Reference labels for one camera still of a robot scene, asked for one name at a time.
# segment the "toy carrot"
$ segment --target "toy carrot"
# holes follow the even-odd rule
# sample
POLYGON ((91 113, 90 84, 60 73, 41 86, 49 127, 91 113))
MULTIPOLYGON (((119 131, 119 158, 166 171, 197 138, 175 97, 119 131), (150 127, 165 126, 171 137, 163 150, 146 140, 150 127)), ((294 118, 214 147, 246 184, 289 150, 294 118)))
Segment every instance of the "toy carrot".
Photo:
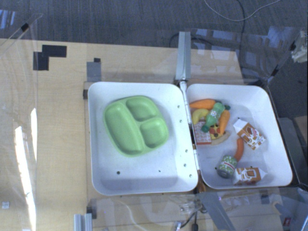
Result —
POLYGON ((219 119, 220 134, 223 134, 225 132, 229 119, 230 119, 229 110, 224 110, 219 119))
POLYGON ((237 143, 237 150, 234 155, 234 158, 236 159, 236 161, 240 161, 244 153, 244 141, 242 138, 238 138, 236 143, 237 143))
POLYGON ((211 110, 216 103, 213 99, 202 99, 189 104, 191 108, 211 110))

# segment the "green divided plate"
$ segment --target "green divided plate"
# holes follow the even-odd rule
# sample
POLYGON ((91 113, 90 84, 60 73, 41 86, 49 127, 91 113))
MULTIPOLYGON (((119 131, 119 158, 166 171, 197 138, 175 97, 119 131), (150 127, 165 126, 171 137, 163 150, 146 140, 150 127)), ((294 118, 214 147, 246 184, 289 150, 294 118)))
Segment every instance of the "green divided plate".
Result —
POLYGON ((104 110, 104 124, 112 143, 125 156, 139 156, 163 145, 169 136, 156 104, 144 96, 115 101, 104 110))

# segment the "white tray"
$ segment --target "white tray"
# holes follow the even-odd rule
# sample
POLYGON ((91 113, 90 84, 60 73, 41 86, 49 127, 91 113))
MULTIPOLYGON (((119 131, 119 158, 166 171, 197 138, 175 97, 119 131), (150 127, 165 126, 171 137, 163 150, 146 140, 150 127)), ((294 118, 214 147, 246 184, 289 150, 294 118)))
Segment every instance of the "white tray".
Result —
POLYGON ((189 103, 210 98, 231 106, 227 131, 231 136, 222 144, 198 145, 197 153, 205 183, 214 189, 239 189, 286 186, 292 180, 292 170, 279 132, 268 94, 256 86, 193 84, 187 89, 189 103), (258 149, 244 145, 244 154, 238 167, 259 167, 268 175, 256 185, 233 186, 231 179, 218 176, 218 167, 226 154, 234 155, 238 138, 233 124, 237 118, 249 122, 266 138, 258 149))
POLYGON ((97 82, 88 92, 94 188, 104 195, 186 192, 198 182, 187 115, 180 89, 171 84, 97 82), (144 95, 163 115, 167 142, 149 153, 126 157, 112 145, 103 124, 105 107, 144 95))

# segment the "milk carton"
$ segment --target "milk carton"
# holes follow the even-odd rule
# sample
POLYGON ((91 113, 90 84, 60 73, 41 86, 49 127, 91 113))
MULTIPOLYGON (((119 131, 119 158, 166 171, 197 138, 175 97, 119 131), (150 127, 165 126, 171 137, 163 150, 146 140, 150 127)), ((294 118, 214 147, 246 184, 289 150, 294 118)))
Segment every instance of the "milk carton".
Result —
POLYGON ((237 135, 240 136, 253 150, 258 148, 265 141, 262 134, 246 121, 238 119, 233 126, 237 135))
POLYGON ((232 183, 234 185, 252 185, 262 180, 266 173, 258 167, 241 167, 234 171, 232 183))

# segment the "small can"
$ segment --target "small can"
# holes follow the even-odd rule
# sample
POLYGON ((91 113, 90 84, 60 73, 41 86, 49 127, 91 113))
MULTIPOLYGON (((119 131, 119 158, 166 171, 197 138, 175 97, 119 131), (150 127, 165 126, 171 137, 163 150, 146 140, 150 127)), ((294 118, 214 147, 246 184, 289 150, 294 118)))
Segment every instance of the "small can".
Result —
POLYGON ((231 178, 235 168, 237 166, 237 161, 233 156, 226 155, 222 158, 220 165, 217 168, 217 173, 223 178, 231 178))

